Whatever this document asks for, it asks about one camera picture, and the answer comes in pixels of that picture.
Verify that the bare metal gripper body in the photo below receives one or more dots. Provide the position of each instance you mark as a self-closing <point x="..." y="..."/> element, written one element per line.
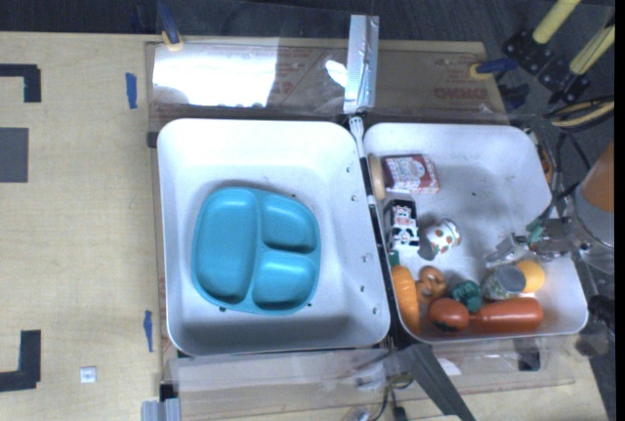
<point x="554" y="238"/>

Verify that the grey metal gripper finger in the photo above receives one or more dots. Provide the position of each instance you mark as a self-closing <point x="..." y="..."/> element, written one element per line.
<point x="498" y="257"/>
<point x="509" y="242"/>

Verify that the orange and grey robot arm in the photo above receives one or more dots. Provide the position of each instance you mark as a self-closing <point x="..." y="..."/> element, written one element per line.
<point x="598" y="194"/>

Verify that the patterned can with grey lid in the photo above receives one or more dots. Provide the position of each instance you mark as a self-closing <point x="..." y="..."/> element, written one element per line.
<point x="503" y="283"/>

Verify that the yellow ball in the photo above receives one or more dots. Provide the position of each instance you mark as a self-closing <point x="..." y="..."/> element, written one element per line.
<point x="534" y="275"/>

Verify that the green broccoli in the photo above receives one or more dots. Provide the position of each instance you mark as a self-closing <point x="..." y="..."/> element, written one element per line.
<point x="466" y="294"/>

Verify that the white can with orange dots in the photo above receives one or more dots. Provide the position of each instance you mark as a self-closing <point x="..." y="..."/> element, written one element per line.
<point x="442" y="238"/>

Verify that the orange sausage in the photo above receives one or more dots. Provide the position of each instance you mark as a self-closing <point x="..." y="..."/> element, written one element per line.
<point x="510" y="315"/>

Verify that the brown pretzel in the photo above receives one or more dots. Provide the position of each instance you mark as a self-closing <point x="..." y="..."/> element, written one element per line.
<point x="432" y="282"/>

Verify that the red tomato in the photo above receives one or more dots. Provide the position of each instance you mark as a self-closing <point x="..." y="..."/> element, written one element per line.
<point x="448" y="314"/>

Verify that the white plastic tray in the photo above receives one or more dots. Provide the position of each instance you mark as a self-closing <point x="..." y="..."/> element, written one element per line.
<point x="273" y="150"/>
<point x="488" y="165"/>

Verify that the orange carrot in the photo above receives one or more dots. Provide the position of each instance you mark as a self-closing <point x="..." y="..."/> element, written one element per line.
<point x="407" y="297"/>

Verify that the black and white cow carton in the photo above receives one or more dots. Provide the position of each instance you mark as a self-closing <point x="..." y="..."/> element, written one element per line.
<point x="403" y="223"/>

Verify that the red and white carton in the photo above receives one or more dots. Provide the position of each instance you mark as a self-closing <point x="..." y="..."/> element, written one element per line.
<point x="410" y="174"/>

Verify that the blue divided plate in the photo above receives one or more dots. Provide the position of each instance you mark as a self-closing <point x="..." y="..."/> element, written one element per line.
<point x="224" y="248"/>

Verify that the small white square block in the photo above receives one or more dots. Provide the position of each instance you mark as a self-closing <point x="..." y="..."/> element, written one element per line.
<point x="88" y="374"/>

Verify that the black cylinder on white bracket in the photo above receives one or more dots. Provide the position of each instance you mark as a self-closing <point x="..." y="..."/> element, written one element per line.
<point x="600" y="309"/>

